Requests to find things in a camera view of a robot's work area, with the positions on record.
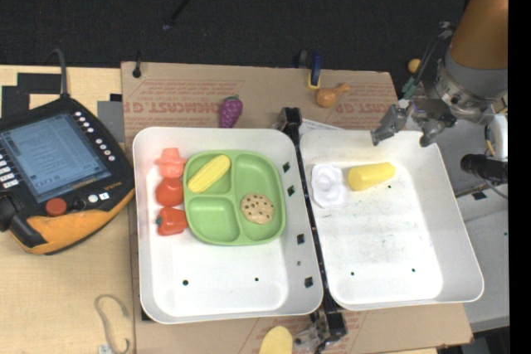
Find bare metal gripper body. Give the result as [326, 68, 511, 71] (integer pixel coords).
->
[406, 79, 505, 130]

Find yellow cone-shaped toy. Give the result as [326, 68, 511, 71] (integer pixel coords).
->
[347, 162, 397, 192]

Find brown chicken drumstick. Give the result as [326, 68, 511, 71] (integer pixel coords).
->
[315, 82, 352, 109]

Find white fried egg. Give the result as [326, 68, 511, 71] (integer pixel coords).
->
[310, 162, 348, 209]

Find white plastic tray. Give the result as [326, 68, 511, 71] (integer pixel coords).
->
[132, 126, 325, 325]
[298, 129, 485, 313]

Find brown cardboard board, red print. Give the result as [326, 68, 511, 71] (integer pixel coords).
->
[119, 61, 475, 354]

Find brown chocolate chip biscuit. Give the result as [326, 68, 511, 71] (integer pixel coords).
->
[240, 192, 275, 225]

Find purple grapes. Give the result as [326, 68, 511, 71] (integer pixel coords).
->
[218, 94, 244, 129]

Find yellow corn cob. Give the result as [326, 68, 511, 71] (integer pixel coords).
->
[187, 154, 231, 194]

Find green divided plate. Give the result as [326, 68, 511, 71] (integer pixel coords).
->
[183, 149, 287, 247]

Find salmon red toy hat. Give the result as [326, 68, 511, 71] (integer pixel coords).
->
[153, 147, 188, 180]

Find red tomato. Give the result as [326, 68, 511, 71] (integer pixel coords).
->
[154, 177, 185, 208]

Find red bell pepper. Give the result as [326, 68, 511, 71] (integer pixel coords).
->
[155, 206, 189, 237]

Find black cylinder on white bracket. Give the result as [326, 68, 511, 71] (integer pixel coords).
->
[459, 113, 509, 186]

